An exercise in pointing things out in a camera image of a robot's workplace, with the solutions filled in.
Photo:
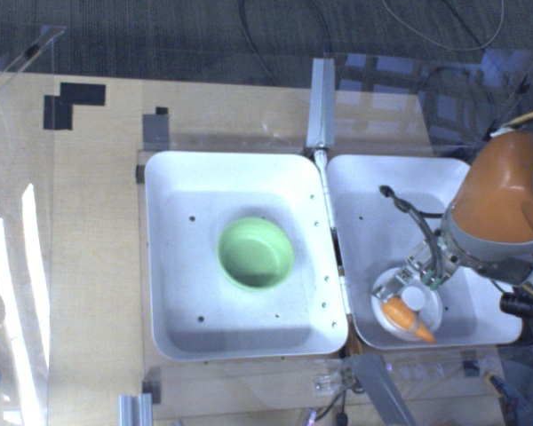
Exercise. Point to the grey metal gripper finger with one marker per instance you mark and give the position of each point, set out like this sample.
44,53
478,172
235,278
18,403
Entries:
385,294

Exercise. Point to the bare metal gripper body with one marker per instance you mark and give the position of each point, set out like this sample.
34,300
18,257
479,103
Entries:
419,268

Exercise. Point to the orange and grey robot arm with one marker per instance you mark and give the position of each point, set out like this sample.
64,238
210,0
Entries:
497,193

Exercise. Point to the orange carrot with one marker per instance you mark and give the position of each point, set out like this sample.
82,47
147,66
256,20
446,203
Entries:
402,313

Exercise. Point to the small white cylinder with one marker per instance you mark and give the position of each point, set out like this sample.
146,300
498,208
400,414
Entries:
414,297

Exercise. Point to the white bowl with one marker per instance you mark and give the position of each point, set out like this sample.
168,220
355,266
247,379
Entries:
433,315

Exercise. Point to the white plastic tray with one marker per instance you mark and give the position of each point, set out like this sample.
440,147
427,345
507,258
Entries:
182,282
373,238

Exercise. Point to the thin black and white rod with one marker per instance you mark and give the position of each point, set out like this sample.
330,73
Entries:
328,202

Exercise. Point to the green bowl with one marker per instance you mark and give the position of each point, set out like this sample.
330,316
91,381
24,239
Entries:
255,255

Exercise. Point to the black cylinder on white bracket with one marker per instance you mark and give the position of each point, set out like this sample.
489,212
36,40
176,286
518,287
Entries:
522,305

